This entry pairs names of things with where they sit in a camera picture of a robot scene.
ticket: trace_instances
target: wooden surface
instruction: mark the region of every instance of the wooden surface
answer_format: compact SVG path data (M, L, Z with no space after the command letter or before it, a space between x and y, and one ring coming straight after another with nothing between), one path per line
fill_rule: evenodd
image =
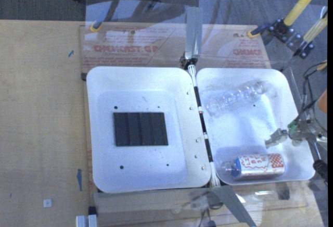
M74 226L87 215L81 24L0 21L0 226ZM313 193L298 189L302 205L264 211L261 226L323 226Z
M307 183L289 182L287 185L290 198L285 200L278 197L275 184L242 185L233 190L257 226L324 226ZM205 192L204 188L197 188L119 195L96 193L98 223L100 227L198 226L201 209L207 206ZM210 216L218 226L247 226L239 223L226 206L210 210ZM207 226L207 221L206 213L202 226Z

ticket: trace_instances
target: white tray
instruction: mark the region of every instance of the white tray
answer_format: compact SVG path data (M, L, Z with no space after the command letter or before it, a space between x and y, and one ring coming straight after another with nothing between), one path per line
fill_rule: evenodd
M100 190L190 188L209 181L195 93L186 71L97 67L87 75L87 90L93 178ZM117 147L114 112L163 112L169 145Z
M268 84L267 92L255 104L226 111L219 118L211 117L206 111L205 104L211 93L234 89L252 80ZM204 68L197 74L197 83L217 175L222 181L230 185L254 184L308 180L314 175L314 160L308 143L295 147L291 139L287 139L269 149L265 147L265 140L277 128L287 129L298 114L288 81L282 73L273 69ZM224 161L256 153L280 153L286 166L284 174L269 179L237 181L221 169Z

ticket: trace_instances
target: plastic bottle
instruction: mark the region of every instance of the plastic bottle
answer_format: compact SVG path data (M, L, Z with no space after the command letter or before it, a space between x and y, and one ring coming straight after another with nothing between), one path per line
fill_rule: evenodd
M235 108L246 103L254 102L267 91L265 82L250 81L237 89L221 91L208 97L206 109L210 115L219 117L225 109Z
M222 171L235 179L254 176L273 176L285 172L285 164L281 154L249 154L241 155L231 161L222 163Z

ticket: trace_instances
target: small white label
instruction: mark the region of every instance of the small white label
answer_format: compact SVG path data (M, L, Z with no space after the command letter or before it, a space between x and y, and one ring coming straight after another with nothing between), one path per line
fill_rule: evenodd
M52 207L52 199L44 199L43 204L44 204L44 208Z

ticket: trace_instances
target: clear plastic bottle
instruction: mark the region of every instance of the clear plastic bottle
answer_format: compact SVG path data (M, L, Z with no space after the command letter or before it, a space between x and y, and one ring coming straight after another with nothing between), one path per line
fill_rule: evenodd
M225 109L235 108L246 103L258 100L267 91L267 85L263 81L249 81L238 88L221 91L208 97L206 109L210 115L219 117Z

